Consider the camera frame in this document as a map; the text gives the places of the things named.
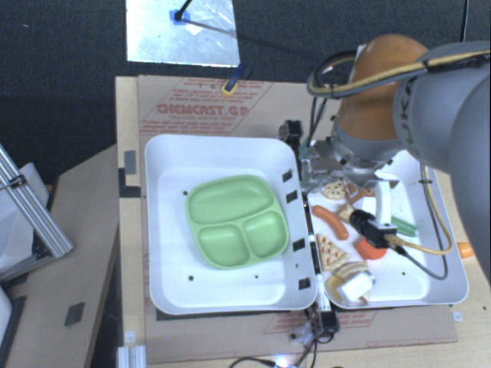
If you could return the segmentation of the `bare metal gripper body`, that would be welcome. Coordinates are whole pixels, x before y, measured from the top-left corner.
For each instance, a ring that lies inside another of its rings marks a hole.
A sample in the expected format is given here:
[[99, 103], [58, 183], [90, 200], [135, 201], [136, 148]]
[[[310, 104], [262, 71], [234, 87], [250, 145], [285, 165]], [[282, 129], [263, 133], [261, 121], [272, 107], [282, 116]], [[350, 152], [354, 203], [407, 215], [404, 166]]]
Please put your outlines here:
[[302, 182], [316, 185], [340, 178], [371, 189], [380, 180], [376, 170], [387, 162], [386, 140], [306, 140], [302, 144]]

